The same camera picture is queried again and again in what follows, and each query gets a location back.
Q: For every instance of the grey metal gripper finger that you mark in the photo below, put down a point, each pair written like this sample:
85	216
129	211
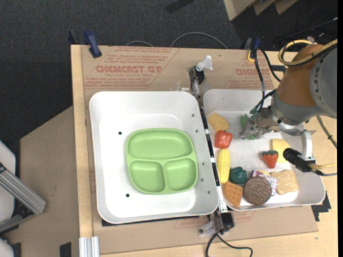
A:
260	132
246	132

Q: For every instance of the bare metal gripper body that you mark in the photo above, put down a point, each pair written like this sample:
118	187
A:
269	120

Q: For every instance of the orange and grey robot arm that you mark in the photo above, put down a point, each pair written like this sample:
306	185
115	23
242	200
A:
297	90

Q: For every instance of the green lettuce leaf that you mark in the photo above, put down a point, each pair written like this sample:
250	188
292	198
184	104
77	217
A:
244	119

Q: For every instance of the white plastic tray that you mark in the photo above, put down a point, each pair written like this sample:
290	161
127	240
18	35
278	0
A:
112	170
246	154

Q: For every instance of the pale yellow cheese wedge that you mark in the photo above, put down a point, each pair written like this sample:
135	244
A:
280	144

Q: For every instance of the red bell pepper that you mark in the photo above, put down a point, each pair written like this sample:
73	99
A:
223	139

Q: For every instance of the red strawberry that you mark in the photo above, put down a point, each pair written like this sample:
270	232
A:
270	159

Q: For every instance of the short yellow corn piece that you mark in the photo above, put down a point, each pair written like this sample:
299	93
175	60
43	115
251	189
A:
218	122

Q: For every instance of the long yellow corn cob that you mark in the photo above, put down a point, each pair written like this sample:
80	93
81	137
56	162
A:
223	165

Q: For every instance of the thin black and white rod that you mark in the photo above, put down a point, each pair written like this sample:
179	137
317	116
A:
211	154

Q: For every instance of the dark green broccoli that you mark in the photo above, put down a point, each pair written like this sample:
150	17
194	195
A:
238	175

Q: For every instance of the white colourful packet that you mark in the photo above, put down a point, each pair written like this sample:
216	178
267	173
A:
274	182

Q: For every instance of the tan bread slice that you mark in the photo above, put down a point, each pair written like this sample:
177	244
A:
286	182

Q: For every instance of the brown round biscuit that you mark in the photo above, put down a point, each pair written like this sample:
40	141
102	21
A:
257	191

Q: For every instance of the orange waffle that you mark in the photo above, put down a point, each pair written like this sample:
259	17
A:
232	193

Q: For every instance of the green divided plate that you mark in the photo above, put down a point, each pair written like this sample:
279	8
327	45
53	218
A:
160	146

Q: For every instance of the brown cardboard board, red print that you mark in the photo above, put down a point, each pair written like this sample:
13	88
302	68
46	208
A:
139	68

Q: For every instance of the black cylinder on white bracket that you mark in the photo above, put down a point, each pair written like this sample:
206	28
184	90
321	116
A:
297	158

